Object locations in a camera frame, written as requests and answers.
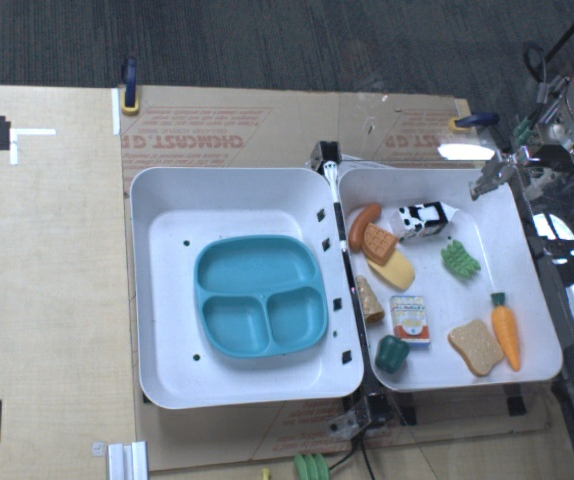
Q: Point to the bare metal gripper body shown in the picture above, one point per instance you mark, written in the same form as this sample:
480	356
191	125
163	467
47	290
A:
562	135

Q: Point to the black and white milk carton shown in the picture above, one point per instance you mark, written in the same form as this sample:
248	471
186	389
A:
422	220

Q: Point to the orange sausage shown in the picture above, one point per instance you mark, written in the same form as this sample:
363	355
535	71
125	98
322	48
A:
358	225

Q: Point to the small yellow object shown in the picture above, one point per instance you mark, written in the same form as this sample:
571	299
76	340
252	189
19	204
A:
266	474

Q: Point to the dark green bell pepper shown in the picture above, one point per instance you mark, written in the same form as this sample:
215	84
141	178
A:
391	354

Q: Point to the thin black and white rod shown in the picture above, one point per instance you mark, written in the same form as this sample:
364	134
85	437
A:
339	228

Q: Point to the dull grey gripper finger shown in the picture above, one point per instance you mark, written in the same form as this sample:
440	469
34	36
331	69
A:
481	186
502	167

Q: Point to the blue divided plate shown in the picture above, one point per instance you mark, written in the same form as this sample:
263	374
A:
257	268

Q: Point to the beige bread slice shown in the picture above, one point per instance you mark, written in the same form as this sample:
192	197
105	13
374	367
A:
476	348

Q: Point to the white plastic tray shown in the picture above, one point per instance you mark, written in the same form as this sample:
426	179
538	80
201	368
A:
442	308
167	288

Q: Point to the brown cardboard board red print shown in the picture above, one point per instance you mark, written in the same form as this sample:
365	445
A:
227	133

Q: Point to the small white and orange carton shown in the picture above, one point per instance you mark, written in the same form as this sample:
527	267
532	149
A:
410	318

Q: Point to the yellow cheese wedge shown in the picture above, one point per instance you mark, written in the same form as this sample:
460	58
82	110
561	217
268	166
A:
398	273

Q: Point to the brown waffle biscuit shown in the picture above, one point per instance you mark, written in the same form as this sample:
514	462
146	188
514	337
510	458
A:
380	244

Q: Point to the orange carrot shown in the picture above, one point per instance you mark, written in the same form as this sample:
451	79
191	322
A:
507	330

